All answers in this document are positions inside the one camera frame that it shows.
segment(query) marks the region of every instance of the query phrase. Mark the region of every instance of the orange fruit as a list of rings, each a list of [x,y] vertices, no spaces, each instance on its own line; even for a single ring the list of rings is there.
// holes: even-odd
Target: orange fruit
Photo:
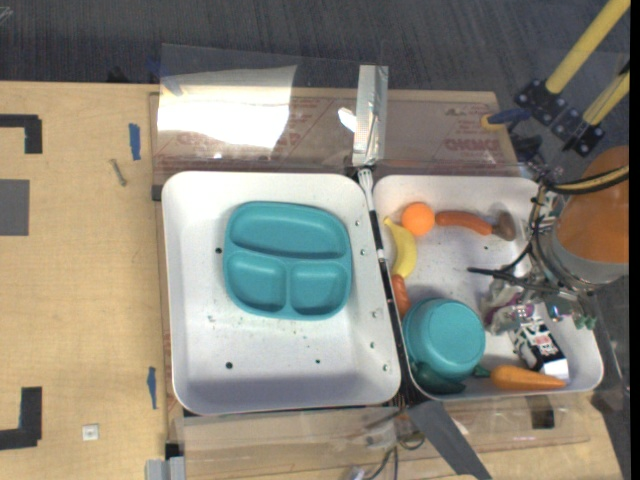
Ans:
[[[411,203],[402,212],[402,227],[411,231],[414,236],[428,233],[435,222],[433,210],[424,203]]]

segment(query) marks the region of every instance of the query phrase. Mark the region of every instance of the gray floor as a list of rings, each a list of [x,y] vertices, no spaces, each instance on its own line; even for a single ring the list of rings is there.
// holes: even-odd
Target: gray floor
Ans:
[[[606,1],[0,0],[0,7],[14,11],[0,25],[0,79],[101,82],[119,66],[131,81],[146,82],[147,58],[158,59],[161,45],[173,43],[382,59],[392,88],[491,90],[502,108],[509,108],[532,78],[553,71]],[[629,55],[627,13],[565,97],[585,109]],[[628,97],[602,126],[606,137],[587,159],[561,153],[559,140],[543,132],[549,165],[561,167],[567,178],[577,177],[598,152],[628,144]],[[630,378],[628,293],[625,279],[601,294],[616,343],[614,361],[625,381]],[[613,432],[620,435],[617,428]]]

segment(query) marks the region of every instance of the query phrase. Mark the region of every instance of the wooden table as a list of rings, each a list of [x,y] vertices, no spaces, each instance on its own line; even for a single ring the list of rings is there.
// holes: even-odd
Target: wooden table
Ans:
[[[150,197],[149,95],[157,90],[0,82],[0,114],[43,121],[42,154],[24,154],[23,130],[0,128],[0,179],[30,181],[28,236],[0,236],[0,429],[17,427],[22,387],[43,393],[42,439],[0,451],[0,478],[144,478],[146,460],[164,457],[157,203]],[[140,127],[140,160],[132,157],[129,124]],[[481,459],[495,478],[620,478],[601,415],[583,407],[587,442]],[[83,440],[89,424],[99,425],[99,439]],[[403,461],[400,472],[406,479],[452,473],[437,458]]]

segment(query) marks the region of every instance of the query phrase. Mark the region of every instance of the teal divided plate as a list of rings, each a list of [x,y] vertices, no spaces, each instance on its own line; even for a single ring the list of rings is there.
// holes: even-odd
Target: teal divided plate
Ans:
[[[275,318],[320,320],[351,292],[351,244],[332,214],[291,203],[239,206],[225,230],[227,293],[241,309]]]
[[[482,322],[469,306],[451,299],[425,299],[402,320],[409,358],[426,363],[445,379],[460,382],[473,372],[485,349]]]

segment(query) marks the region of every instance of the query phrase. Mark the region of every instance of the yellow banana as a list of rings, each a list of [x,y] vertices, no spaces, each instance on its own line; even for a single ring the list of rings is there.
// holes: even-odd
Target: yellow banana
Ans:
[[[396,244],[396,259],[391,268],[391,275],[397,274],[406,279],[418,262],[416,239],[408,229],[395,224],[389,217],[385,217],[383,222],[391,230],[391,236]]]

